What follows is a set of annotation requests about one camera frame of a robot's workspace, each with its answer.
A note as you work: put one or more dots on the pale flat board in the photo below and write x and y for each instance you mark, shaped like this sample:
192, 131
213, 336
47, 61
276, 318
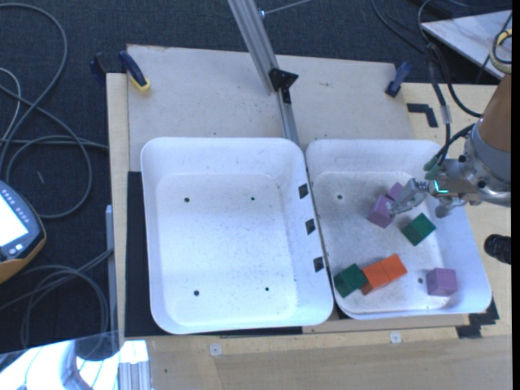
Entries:
211, 100

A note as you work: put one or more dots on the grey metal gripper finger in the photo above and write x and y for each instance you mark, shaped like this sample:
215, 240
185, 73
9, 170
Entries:
406, 197
445, 209

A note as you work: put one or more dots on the purple cube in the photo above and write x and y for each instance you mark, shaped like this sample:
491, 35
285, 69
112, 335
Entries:
378, 213
442, 281
394, 190

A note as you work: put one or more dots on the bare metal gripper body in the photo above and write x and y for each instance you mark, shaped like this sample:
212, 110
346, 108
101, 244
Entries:
467, 177

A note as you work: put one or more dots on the green cube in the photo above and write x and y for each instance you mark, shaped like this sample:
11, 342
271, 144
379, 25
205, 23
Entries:
418, 229
349, 280

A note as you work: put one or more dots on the black cylinder on white bracket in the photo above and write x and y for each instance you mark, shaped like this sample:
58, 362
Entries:
499, 248

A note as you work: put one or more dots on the white plastic tray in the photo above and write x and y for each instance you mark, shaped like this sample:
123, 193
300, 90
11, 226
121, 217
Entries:
227, 242
365, 242

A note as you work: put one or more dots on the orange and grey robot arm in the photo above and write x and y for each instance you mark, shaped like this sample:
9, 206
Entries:
497, 112

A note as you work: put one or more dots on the orange cube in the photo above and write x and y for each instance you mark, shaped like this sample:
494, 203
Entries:
375, 278
396, 267

